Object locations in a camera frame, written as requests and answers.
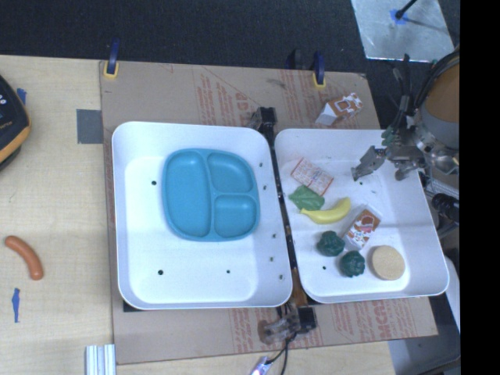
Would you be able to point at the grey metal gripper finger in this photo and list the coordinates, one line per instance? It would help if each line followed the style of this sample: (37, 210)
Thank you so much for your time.
(406, 170)
(367, 164)

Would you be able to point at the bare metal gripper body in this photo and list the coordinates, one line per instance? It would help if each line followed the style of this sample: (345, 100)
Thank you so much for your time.
(406, 151)

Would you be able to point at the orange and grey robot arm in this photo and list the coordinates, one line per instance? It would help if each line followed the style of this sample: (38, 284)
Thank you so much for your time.
(445, 104)

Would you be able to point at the white plastic tray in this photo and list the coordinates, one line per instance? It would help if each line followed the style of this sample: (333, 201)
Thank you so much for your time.
(195, 272)
(402, 217)

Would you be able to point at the white packet with red print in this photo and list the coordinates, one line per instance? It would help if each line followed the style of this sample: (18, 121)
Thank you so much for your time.
(312, 174)

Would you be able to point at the orange and white carton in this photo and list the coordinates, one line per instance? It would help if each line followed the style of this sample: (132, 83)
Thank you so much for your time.
(341, 108)
(361, 229)

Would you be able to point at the yellow banana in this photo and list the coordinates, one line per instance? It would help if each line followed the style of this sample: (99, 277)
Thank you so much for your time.
(328, 214)

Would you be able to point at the green lettuce leaf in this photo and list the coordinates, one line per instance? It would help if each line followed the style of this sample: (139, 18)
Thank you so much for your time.
(306, 198)

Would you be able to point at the dark green broccoli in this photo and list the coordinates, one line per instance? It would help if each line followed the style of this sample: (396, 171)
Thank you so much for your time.
(352, 264)
(330, 243)

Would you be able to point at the round tan biscuit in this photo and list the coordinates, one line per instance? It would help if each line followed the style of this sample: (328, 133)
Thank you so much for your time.
(387, 263)

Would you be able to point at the thin black and white rod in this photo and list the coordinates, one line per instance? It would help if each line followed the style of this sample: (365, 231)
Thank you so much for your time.
(284, 217)

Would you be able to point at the brown cardboard board red print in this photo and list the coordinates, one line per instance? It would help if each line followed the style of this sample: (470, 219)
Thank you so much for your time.
(218, 92)

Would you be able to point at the blue divided plate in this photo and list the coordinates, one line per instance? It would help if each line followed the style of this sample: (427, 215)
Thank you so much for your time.
(187, 193)

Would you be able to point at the orange sausage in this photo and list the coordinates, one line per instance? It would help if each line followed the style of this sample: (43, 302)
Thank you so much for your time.
(27, 256)

